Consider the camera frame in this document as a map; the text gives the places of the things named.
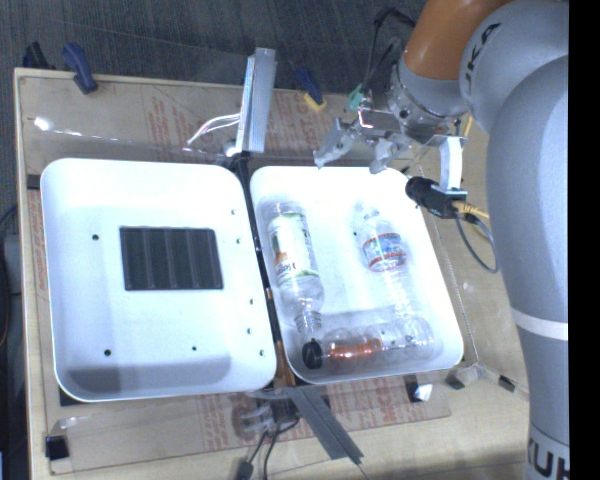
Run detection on clear bottle, green white label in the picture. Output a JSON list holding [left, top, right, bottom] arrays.
[[261, 199, 327, 335]]

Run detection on clear bottle, black cap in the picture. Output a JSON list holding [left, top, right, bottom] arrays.
[[300, 314, 439, 371]]

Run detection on clear bottle, red blue label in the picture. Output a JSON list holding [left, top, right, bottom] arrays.
[[351, 202, 422, 320]]

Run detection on white plastic tray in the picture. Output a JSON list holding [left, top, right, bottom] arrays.
[[39, 156, 279, 403], [248, 165, 466, 386]]

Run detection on black ribbed rectangular mat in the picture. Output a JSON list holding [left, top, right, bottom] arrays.
[[118, 225, 225, 292]]

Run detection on brown cardboard board, red print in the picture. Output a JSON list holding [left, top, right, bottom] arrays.
[[17, 75, 454, 475]]

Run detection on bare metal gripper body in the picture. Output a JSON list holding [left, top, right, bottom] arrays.
[[353, 101, 457, 147]]

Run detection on black block with thin wires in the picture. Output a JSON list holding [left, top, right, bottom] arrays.
[[267, 398, 302, 424]]

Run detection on black cylinder on white bracket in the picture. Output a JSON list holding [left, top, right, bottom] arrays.
[[404, 136, 469, 220]]

